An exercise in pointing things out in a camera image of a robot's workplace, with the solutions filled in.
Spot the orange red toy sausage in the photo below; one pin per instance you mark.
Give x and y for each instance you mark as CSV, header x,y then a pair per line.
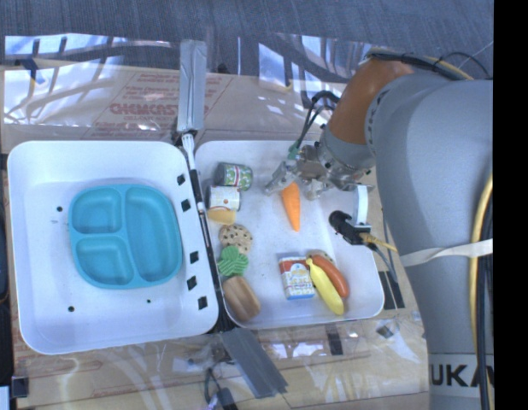
x,y
334,273

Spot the green and white can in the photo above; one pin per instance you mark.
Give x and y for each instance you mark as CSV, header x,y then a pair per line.
x,y
234,175

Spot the blue divided plate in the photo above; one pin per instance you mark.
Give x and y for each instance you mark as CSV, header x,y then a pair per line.
x,y
153,233

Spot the yellow toy bread piece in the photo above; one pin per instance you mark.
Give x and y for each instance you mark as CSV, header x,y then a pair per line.
x,y
222,217

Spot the thin black and white rod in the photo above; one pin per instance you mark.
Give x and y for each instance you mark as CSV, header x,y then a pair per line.
x,y
196,182

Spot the black cylinder on white bracket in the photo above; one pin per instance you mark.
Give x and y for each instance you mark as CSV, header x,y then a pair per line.
x,y
347,227

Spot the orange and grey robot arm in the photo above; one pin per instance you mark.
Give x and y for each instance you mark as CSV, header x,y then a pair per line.
x,y
430,152

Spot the red white blue carton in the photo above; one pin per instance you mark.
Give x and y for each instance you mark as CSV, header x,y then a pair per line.
x,y
296,278

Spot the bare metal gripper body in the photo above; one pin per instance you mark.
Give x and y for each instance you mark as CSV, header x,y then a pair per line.
x,y
315,167

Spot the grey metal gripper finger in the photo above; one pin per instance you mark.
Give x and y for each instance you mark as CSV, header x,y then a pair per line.
x,y
313,189
280,179

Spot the brown cardboard board, red print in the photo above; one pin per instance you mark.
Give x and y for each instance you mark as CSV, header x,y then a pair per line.
x,y
131,101

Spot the white plastic tray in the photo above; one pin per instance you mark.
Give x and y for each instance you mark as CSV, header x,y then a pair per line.
x,y
264,237
46,237

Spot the orange toy carrot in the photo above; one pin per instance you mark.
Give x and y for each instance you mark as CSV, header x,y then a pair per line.
x,y
291,205

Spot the green toy broccoli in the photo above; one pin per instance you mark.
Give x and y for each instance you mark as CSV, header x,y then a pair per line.
x,y
232,263

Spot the brown chocolate chip biscuit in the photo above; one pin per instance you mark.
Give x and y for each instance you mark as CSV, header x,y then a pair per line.
x,y
236,235

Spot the brown toy bread loaf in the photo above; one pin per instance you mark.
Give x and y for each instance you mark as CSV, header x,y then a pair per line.
x,y
241,298

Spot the yellow banana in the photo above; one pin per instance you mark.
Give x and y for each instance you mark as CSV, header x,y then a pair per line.
x,y
326,291

